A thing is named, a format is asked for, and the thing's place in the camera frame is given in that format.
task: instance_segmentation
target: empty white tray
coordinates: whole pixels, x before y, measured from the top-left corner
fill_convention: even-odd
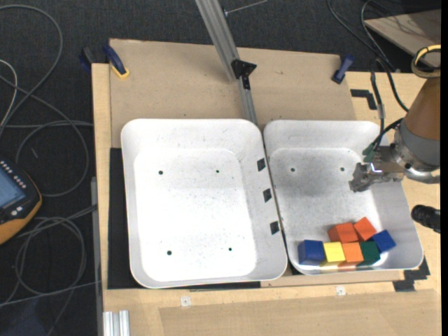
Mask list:
[[[304,239],[329,242],[327,231],[333,225],[364,216],[378,231],[387,229],[397,246],[372,267],[357,271],[403,270],[421,264],[423,250],[401,183],[376,183],[365,192],[349,187],[356,163],[363,162],[363,150],[379,133],[376,124],[276,120],[263,133],[288,256],[299,272],[338,271],[299,264],[298,244]]]
[[[280,277],[284,241],[260,130],[246,120],[122,129],[130,267],[147,288]]]

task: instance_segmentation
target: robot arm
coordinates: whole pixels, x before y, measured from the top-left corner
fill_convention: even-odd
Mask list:
[[[422,183],[440,183],[440,70],[421,71],[417,62],[440,45],[421,49],[412,61],[412,70],[426,78],[407,115],[397,121],[393,143],[371,150],[368,163],[356,165],[353,180],[354,192],[367,190],[373,183],[401,181],[404,176]]]

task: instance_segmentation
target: green block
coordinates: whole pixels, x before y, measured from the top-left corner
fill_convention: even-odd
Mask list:
[[[358,266],[366,266],[376,263],[379,260],[379,250],[377,243],[374,241],[364,241],[359,243],[364,261]]]

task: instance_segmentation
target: toy block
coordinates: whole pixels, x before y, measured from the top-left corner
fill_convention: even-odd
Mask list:
[[[343,243],[342,250],[344,251],[345,261],[339,264],[339,267],[355,267],[364,261],[363,251],[358,242]]]
[[[328,231],[331,242],[352,243],[358,241],[358,235],[352,223],[337,224]]]
[[[358,220],[353,224],[353,226],[356,230],[356,234],[358,235],[360,242],[366,242],[377,233],[375,227],[366,217]]]
[[[302,265],[320,265],[325,261],[323,242],[319,240],[304,240],[297,247],[299,263]]]
[[[366,266],[376,263],[379,260],[379,250],[377,243],[374,241],[363,241],[359,243],[361,251],[363,252],[364,261],[358,266]]]
[[[340,241],[330,241],[323,243],[325,251],[325,261],[321,263],[322,267],[337,266],[345,261],[344,250]]]
[[[377,243],[380,253],[384,253],[385,251],[388,251],[397,245],[387,230],[378,232],[373,237],[371,237],[370,240]]]

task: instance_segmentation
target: white cable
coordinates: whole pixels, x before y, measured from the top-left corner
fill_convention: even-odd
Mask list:
[[[17,77],[17,73],[14,70],[14,67],[11,66],[11,64],[9,64],[7,61],[4,61],[2,59],[0,59],[0,62],[2,64],[5,64],[7,67],[9,67],[9,69],[13,72],[14,75],[14,85],[18,85],[18,77]],[[14,106],[14,102],[15,102],[15,98],[17,97],[17,88],[14,88],[14,94],[13,94],[13,98],[11,99],[11,103],[9,104],[8,110],[5,113],[5,116],[3,117],[3,120],[1,120],[0,122],[0,127],[4,124],[5,119],[8,117],[8,114],[11,112],[12,107]]]

